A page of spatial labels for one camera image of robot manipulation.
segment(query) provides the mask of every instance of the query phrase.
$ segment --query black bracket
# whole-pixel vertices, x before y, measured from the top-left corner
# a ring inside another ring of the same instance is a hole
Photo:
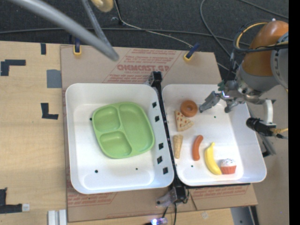
[[[163,77],[162,77],[161,72],[154,71],[151,73],[149,82],[150,82],[151,87],[154,87],[157,90],[160,111],[161,111],[164,126],[165,126],[165,134],[167,137],[168,147],[169,147],[171,161],[172,161],[173,170],[174,170],[174,180],[173,180],[172,184],[170,185],[170,189],[175,188],[176,195],[177,195],[177,200],[175,201],[175,203],[186,203],[187,199],[188,199],[187,190],[186,190],[185,185],[178,178],[175,159],[174,159],[173,152],[172,152],[170,133],[169,133],[169,129],[168,129],[165,107],[164,107],[163,97],[162,97],[162,93],[161,93],[162,80],[163,80]]]

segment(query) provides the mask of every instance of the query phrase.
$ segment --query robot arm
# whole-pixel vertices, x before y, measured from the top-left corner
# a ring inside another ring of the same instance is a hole
[[[250,28],[263,25],[248,49],[241,49],[239,41]],[[282,85],[288,90],[288,24],[283,21],[259,21],[243,26],[237,33],[234,51],[246,53],[238,66],[234,80],[222,81],[220,93],[212,91],[200,105],[200,112],[216,105],[219,100],[227,104],[225,112],[229,113],[238,104],[250,102],[264,106],[264,120],[249,118],[247,126],[263,136],[286,138],[279,133],[285,131],[276,129],[273,123],[273,106],[269,99],[261,99],[261,95],[276,85]]]

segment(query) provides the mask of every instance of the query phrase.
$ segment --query blue clip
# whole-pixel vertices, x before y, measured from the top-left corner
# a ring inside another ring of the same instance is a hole
[[[196,52],[198,50],[198,48],[200,47],[200,43],[196,43],[189,52],[187,52],[184,56],[183,59],[184,61],[190,61],[193,57],[194,52]]]

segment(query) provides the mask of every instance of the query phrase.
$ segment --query cupcake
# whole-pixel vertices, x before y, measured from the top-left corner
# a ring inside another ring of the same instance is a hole
[[[236,162],[231,158],[224,159],[220,168],[223,174],[233,174],[235,173]]]

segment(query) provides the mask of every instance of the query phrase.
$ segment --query toy food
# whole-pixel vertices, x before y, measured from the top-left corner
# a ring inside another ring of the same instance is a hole
[[[180,150],[182,147],[182,141],[183,141],[183,135],[177,134],[173,136],[173,144],[174,144],[174,157],[179,158],[180,157]]]
[[[213,149],[214,146],[215,143],[212,142],[211,145],[205,150],[204,159],[205,159],[206,166],[213,174],[221,175],[222,174],[221,169],[219,168],[219,166],[217,165],[214,159],[214,149]]]
[[[202,140],[203,140],[202,135],[198,135],[194,140],[193,147],[192,147],[192,156],[194,161],[198,161],[200,159],[199,147]]]
[[[235,173],[236,162],[231,158],[226,158],[221,162],[221,171],[223,174]]]
[[[198,106],[194,101],[186,100],[180,105],[180,111],[188,118],[194,117],[198,111]]]
[[[175,110],[177,131],[182,132],[193,126],[194,122],[186,118],[181,112]]]

